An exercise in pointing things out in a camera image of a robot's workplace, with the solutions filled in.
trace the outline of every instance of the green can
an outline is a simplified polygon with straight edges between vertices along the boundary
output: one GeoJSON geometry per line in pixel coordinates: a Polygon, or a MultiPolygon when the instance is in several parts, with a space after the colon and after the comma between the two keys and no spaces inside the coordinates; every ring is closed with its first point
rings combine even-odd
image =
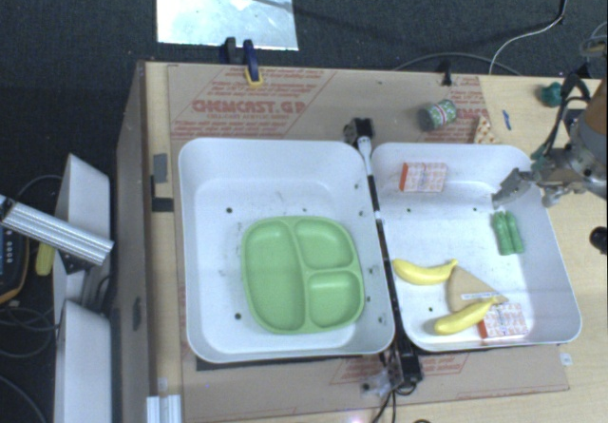
{"type": "Polygon", "coordinates": [[[418,110],[418,124],[424,131],[438,129],[455,120],[456,105],[449,99],[418,110]]]}

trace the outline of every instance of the multimeter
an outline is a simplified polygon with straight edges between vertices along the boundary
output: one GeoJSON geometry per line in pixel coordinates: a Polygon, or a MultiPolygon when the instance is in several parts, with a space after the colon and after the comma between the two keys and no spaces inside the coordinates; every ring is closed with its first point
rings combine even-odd
{"type": "Polygon", "coordinates": [[[28,273],[28,256],[24,256],[25,238],[0,227],[0,303],[15,297],[28,273]]]}

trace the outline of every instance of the white plastic tray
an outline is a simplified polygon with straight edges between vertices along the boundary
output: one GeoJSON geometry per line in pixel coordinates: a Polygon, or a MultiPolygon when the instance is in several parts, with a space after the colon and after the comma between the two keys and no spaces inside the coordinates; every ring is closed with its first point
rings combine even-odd
{"type": "Polygon", "coordinates": [[[432,352],[562,343],[580,332],[577,306],[541,192],[533,186],[504,208],[517,219],[525,252],[500,256],[491,227],[490,196],[514,168],[529,159],[506,145],[382,144],[372,155],[389,254],[431,266],[455,258],[512,302],[522,305],[529,333],[481,339],[477,327],[436,336],[433,323],[449,313],[446,286],[415,286],[395,277],[404,328],[417,346],[432,352]],[[403,163],[447,164],[441,193],[399,190],[403,163]]]}
{"type": "Polygon", "coordinates": [[[365,167],[336,142],[196,139],[180,152],[186,277],[186,331],[201,358],[224,363],[306,356],[376,354],[392,341],[394,320],[365,167]],[[250,314],[240,244],[255,221],[311,215],[351,234],[366,303],[347,327],[276,335],[250,314]]]}

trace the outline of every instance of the black floor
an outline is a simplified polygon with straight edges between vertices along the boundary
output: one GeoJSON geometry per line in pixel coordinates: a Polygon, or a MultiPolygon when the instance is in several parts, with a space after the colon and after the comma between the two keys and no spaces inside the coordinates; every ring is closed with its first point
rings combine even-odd
{"type": "MultiPolygon", "coordinates": [[[[422,55],[458,51],[491,57],[510,37],[550,23],[560,0],[294,0],[298,52],[262,51],[262,64],[391,69],[422,55]]],[[[565,19],[508,47],[499,61],[525,75],[578,68],[580,42],[606,20],[606,0],[569,0],[565,19]]],[[[216,62],[205,47],[156,42],[156,0],[2,0],[0,6],[0,193],[61,174],[67,153],[111,175],[124,102],[138,59],[216,62]]],[[[434,70],[438,60],[413,67],[434,70]]],[[[487,64],[454,58],[455,72],[487,64]]],[[[605,74],[606,64],[592,72],[605,74]]],[[[57,183],[39,183],[24,201],[52,210],[57,183]]],[[[28,277],[23,306],[46,310],[47,279],[28,277]]],[[[0,326],[0,348],[32,335],[0,326]]],[[[52,417],[53,349],[25,360],[0,356],[0,375],[52,417]]],[[[35,421],[0,382],[0,421],[35,421]]]]}

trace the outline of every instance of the cardboard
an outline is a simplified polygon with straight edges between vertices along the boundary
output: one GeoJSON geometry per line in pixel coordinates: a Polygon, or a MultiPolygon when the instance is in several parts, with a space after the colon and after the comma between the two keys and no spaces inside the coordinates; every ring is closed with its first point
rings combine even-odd
{"type": "MultiPolygon", "coordinates": [[[[455,86],[446,88],[436,74],[269,67],[262,73],[266,87],[252,89],[244,85],[242,67],[140,64],[138,69],[127,118],[141,113],[142,120],[139,124],[127,120],[119,148],[123,204],[117,306],[130,312],[134,299],[141,298],[148,338],[142,331],[132,332],[128,316],[121,315],[122,331],[127,331],[121,348],[125,423],[142,421],[146,390],[149,395],[181,394],[183,420],[191,423],[380,404],[377,394],[362,391],[365,381],[383,368],[379,356],[237,365],[212,365],[195,358],[183,331],[175,159],[185,142],[204,135],[340,140],[343,126],[353,117],[372,117],[376,145],[472,142],[479,116],[486,114],[479,79],[454,77],[455,86]],[[431,133],[420,132],[416,110],[444,98],[457,104],[457,121],[431,133]],[[158,155],[165,155],[169,173],[156,183],[150,172],[158,155]],[[152,193],[147,190],[150,184],[152,193]],[[137,198],[127,198],[128,194],[137,198]],[[172,208],[154,209],[155,204],[172,208]],[[128,208],[135,213],[129,214],[128,208]],[[129,224],[133,216],[137,224],[129,224]],[[161,389],[157,380],[162,381],[161,389]]],[[[422,356],[421,361],[424,380],[398,404],[568,388],[559,349],[551,345],[422,356]]]]}

